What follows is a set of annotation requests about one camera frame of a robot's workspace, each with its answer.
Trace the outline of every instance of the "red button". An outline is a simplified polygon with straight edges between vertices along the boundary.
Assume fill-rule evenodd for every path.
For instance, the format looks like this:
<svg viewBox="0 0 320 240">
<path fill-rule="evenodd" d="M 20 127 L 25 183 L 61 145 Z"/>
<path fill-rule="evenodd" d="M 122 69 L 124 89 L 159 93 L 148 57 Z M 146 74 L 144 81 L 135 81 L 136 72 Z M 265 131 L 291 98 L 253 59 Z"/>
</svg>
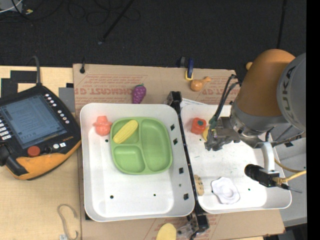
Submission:
<svg viewBox="0 0 320 240">
<path fill-rule="evenodd" d="M 31 146 L 27 150 L 28 156 L 35 158 L 40 155 L 40 148 L 38 146 Z"/>
</svg>

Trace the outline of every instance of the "yellow connector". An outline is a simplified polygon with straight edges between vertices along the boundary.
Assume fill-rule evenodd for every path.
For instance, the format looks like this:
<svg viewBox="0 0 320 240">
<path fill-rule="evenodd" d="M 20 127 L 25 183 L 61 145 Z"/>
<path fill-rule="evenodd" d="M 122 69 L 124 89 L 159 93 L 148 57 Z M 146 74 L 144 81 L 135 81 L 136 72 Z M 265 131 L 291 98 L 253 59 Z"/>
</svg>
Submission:
<svg viewBox="0 0 320 240">
<path fill-rule="evenodd" d="M 113 141 L 117 144 L 125 142 L 138 129 L 138 121 L 130 120 L 114 135 Z"/>
</svg>

